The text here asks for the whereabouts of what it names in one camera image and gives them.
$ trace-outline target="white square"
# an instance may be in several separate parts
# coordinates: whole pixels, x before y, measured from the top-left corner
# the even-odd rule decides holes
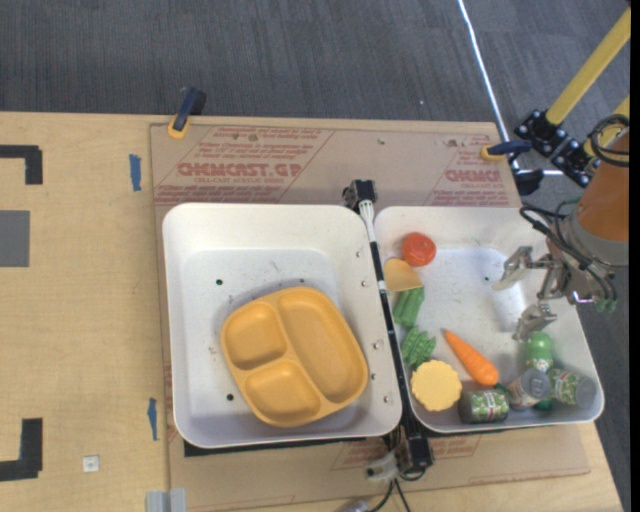
[[[85,473],[100,471],[100,456],[85,455],[82,457],[82,469]]]

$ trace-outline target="gray square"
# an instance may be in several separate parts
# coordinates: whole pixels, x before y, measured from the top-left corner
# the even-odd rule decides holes
[[[0,210],[0,267],[29,266],[31,212]]]

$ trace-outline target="yellow cookie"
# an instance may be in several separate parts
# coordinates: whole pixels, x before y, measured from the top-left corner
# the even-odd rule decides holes
[[[413,372],[411,391],[428,411],[444,411],[460,399],[462,383],[447,363],[428,361]]]

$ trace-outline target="yellow bar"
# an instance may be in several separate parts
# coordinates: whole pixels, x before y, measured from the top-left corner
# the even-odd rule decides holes
[[[555,103],[547,110],[547,121],[554,125],[559,125],[564,121],[565,117],[576,106],[576,103],[580,101],[630,37],[631,7],[627,7],[620,19],[587,59],[587,62],[584,63]]]
[[[630,112],[630,104],[631,104],[631,95],[627,94],[627,97],[622,100],[622,103],[620,103],[620,105],[618,105],[616,107],[616,109],[613,111],[614,114],[622,114],[625,117],[629,117],[629,112]],[[609,143],[615,138],[615,136],[620,132],[620,129],[617,128],[615,130],[611,129],[611,130],[605,130],[602,133],[602,137],[601,137],[601,141],[602,141],[602,145],[603,146],[608,146]],[[582,149],[584,149],[584,152],[587,155],[591,155],[591,156],[595,156],[595,153],[593,152],[593,149],[591,148],[591,140],[587,138],[587,140],[584,141],[584,145],[582,146]]]

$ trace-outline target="soda can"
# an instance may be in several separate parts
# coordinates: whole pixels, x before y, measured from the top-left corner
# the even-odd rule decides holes
[[[509,414],[509,401],[500,391],[467,391],[458,401],[458,414],[463,423],[503,421]]]
[[[588,377],[577,373],[553,368],[549,370],[551,392],[553,398],[559,402],[576,405],[581,409],[588,409],[596,398],[596,385]]]
[[[525,365],[547,373],[553,367],[553,340],[544,332],[534,332],[525,344]]]
[[[549,395],[551,382],[547,374],[529,368],[507,386],[509,405],[516,410],[528,409]]]

